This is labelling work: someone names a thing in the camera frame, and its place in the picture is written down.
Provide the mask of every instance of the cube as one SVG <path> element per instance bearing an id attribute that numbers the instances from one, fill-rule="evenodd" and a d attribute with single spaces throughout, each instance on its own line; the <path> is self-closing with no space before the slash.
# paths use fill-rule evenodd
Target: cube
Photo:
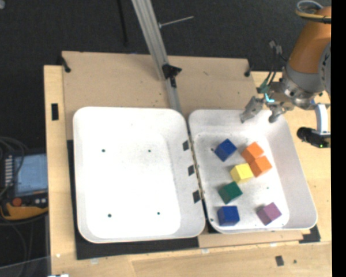
<path id="1" fill-rule="evenodd" d="M 240 221 L 237 206 L 222 206 L 217 214 L 219 226 L 234 226 Z"/>
<path id="2" fill-rule="evenodd" d="M 271 223 L 272 221 L 274 221 L 282 215 L 282 213 L 279 211 L 278 207 L 275 205 L 274 202 L 259 209 L 256 214 L 258 215 L 258 217 L 264 225 Z"/>
<path id="3" fill-rule="evenodd" d="M 261 156 L 250 163 L 250 168 L 254 176 L 258 177 L 259 175 L 265 174 L 268 170 L 270 170 L 272 165 L 266 156 Z"/>
<path id="4" fill-rule="evenodd" d="M 247 182 L 250 178 L 254 176 L 253 171 L 248 163 L 242 163 L 235 165 L 230 171 L 233 180 L 239 184 L 241 182 Z"/>
<path id="5" fill-rule="evenodd" d="M 242 195 L 236 182 L 231 182 L 219 190 L 219 195 L 225 204 Z"/>
<path id="6" fill-rule="evenodd" d="M 237 147 L 233 143 L 226 139 L 223 141 L 214 151 L 214 153 L 219 157 L 223 162 L 228 159 L 235 151 Z"/>
<path id="7" fill-rule="evenodd" d="M 245 159 L 247 163 L 251 163 L 256 158 L 259 158 L 264 154 L 263 149 L 255 141 L 249 146 L 247 146 L 241 153 L 241 156 Z"/>

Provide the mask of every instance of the black carpet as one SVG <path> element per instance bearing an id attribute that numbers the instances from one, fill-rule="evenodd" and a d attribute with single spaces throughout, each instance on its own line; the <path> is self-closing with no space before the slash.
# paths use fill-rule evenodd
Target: black carpet
<path id="1" fill-rule="evenodd" d="M 63 50 L 147 54 L 130 0 L 122 0 L 129 44 L 116 0 L 4 0 L 0 10 L 0 136 L 30 148 L 45 147 L 43 66 L 55 65 Z M 284 56 L 306 23 L 295 14 L 300 0 L 152 0 L 163 27 L 168 55 L 248 58 L 254 70 L 268 70 L 275 40 Z M 315 0 L 331 5 L 332 0 Z M 44 229 L 21 227 L 32 239 L 31 257 L 46 254 Z M 23 258 L 17 233 L 0 229 L 0 266 Z"/>

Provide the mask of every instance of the blue cube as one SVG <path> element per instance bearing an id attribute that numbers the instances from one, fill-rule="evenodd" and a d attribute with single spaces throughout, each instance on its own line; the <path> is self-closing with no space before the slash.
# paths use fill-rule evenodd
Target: blue cube
<path id="1" fill-rule="evenodd" d="M 236 150 L 237 147 L 233 145 L 233 143 L 229 139 L 226 139 L 215 149 L 214 153 L 219 157 L 220 160 L 224 162 Z"/>
<path id="2" fill-rule="evenodd" d="M 222 206 L 217 214 L 220 226 L 234 226 L 240 221 L 237 206 Z"/>

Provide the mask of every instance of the metal rod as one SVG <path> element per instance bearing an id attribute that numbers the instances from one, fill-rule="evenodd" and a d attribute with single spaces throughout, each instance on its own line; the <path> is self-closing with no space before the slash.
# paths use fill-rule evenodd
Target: metal rod
<path id="1" fill-rule="evenodd" d="M 185 17 L 185 18 L 180 18 L 179 20 L 169 21 L 169 22 L 164 23 L 164 24 L 159 23 L 159 28 L 161 29 L 162 27 L 165 27 L 166 25 L 172 25 L 172 24 L 180 23 L 181 21 L 191 20 L 192 18 L 194 18 L 194 17 L 193 16 L 188 16 L 188 17 Z"/>
<path id="2" fill-rule="evenodd" d="M 146 44 L 155 62 L 159 78 L 166 82 L 170 106 L 172 109 L 181 112 L 176 88 L 171 85 L 170 80 L 166 79 L 163 73 L 163 66 L 169 64 L 169 61 L 151 0 L 132 0 L 132 4 L 140 22 Z"/>

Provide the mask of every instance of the white tray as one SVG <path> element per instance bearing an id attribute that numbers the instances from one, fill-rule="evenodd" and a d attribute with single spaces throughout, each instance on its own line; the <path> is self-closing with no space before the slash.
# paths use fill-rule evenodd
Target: white tray
<path id="1" fill-rule="evenodd" d="M 309 229 L 316 224 L 317 212 L 303 174 L 289 127 L 283 116 L 269 123 L 269 110 L 261 111 L 245 123 L 240 110 L 197 110 L 189 117 L 198 175 L 204 193 L 208 218 L 221 233 Z M 238 148 L 225 162 L 214 153 L 225 139 Z M 238 207 L 240 221 L 234 226 L 220 226 L 217 210 L 224 206 L 218 190 L 233 181 L 230 170 L 245 163 L 240 153 L 256 141 L 272 164 L 267 173 L 243 183 L 243 194 L 227 205 Z M 262 205 L 274 202 L 282 215 L 265 226 L 256 214 Z"/>
<path id="2" fill-rule="evenodd" d="M 181 114 L 85 107 L 75 113 L 73 130 L 77 219 L 85 239 L 146 241 L 202 232 L 205 215 Z"/>

